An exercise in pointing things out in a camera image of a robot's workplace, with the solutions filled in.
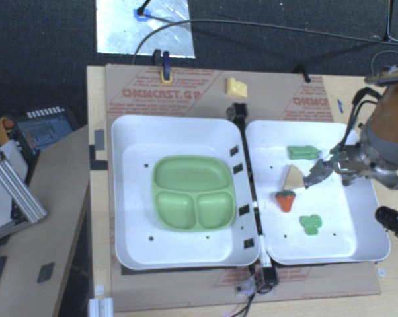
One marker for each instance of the beige triangular slice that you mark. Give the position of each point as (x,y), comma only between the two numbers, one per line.
(292,179)

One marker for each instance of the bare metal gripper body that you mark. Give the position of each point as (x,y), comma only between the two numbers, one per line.
(354,163)

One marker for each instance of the green pea pods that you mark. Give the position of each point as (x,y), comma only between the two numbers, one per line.
(301,153)

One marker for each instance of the green broccoli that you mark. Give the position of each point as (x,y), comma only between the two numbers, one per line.
(310,225)

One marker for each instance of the black cylinder on white bracket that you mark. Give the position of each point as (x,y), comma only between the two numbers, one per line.
(392,219)

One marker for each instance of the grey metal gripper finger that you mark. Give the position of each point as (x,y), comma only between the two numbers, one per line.
(314,179)
(322,166)

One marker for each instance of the yellow cheese wedge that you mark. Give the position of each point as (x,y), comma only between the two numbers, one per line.
(236,88)

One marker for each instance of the brown cardboard board red print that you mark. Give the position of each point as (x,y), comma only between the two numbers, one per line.
(172,292)

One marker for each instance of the orange strawberry with green top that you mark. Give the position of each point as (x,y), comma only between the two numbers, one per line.
(285,201)

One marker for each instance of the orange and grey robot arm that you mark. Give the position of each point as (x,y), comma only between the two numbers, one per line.
(389,117)

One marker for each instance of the thin black and white rod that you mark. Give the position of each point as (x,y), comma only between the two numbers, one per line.
(252,183)

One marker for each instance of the white plastic tray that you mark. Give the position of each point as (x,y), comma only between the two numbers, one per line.
(338,239)
(136,230)

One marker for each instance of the green divided plate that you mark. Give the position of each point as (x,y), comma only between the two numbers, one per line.
(192,190)

